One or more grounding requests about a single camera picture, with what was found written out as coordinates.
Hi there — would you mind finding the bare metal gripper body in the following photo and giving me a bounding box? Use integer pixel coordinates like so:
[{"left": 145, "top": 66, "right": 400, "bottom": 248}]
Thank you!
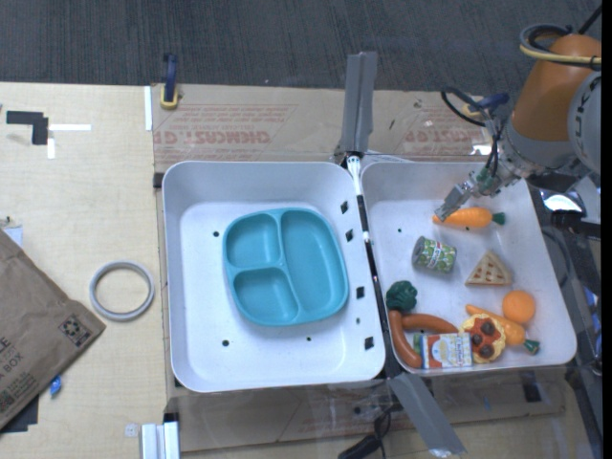
[{"left": 466, "top": 153, "right": 530, "bottom": 198}]

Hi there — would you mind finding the orange carrot with green top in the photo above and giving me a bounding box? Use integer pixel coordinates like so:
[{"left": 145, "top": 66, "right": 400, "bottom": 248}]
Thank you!
[
  {"left": 465, "top": 303, "right": 542, "bottom": 356},
  {"left": 432, "top": 207, "right": 507, "bottom": 230}
]

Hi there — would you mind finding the small green can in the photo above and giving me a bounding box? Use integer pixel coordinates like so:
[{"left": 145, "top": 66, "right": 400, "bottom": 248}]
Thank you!
[{"left": 411, "top": 235, "right": 458, "bottom": 274}]

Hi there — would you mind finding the tan triangular pie slice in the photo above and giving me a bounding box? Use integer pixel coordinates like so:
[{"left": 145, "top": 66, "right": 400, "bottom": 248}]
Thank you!
[{"left": 465, "top": 250, "right": 514, "bottom": 288}]

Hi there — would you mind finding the white plastic tray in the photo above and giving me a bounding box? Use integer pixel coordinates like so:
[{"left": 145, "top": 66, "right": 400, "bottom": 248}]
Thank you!
[
  {"left": 161, "top": 160, "right": 386, "bottom": 394},
  {"left": 359, "top": 160, "right": 579, "bottom": 377}
]

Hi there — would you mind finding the green broccoli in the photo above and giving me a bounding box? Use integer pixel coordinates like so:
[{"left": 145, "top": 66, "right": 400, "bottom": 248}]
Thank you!
[{"left": 384, "top": 279, "right": 419, "bottom": 313}]

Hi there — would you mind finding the orange round fruit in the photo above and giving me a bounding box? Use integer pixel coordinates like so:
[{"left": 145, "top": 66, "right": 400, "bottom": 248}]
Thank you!
[{"left": 501, "top": 289, "right": 536, "bottom": 326}]

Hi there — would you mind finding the orange-brown sausage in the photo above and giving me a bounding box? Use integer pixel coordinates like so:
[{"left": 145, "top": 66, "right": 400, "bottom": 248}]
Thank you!
[
  {"left": 387, "top": 309, "right": 424, "bottom": 370},
  {"left": 400, "top": 312, "right": 460, "bottom": 336}
]

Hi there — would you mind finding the yellow pizza with brown meatballs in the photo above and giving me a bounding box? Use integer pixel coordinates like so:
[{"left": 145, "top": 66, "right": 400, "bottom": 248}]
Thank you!
[{"left": 459, "top": 313, "right": 508, "bottom": 365}]

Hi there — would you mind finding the small orange and white carton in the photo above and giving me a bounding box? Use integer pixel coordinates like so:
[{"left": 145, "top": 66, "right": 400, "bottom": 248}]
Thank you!
[{"left": 412, "top": 332, "right": 474, "bottom": 370}]

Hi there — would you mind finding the blue divided plate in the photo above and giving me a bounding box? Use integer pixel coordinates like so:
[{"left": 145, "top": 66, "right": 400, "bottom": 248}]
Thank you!
[{"left": 222, "top": 207, "right": 350, "bottom": 327}]

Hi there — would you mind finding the brown cardboard board red print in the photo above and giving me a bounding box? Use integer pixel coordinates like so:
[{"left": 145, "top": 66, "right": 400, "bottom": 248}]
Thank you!
[{"left": 151, "top": 82, "right": 571, "bottom": 453}]

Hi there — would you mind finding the white tape roll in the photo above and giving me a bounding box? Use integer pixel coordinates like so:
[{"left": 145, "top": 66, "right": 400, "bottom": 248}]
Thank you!
[{"left": 89, "top": 260, "right": 156, "bottom": 322}]

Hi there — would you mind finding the brown paper packet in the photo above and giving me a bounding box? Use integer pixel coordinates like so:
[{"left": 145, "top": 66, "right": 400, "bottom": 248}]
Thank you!
[{"left": 0, "top": 227, "right": 107, "bottom": 432}]

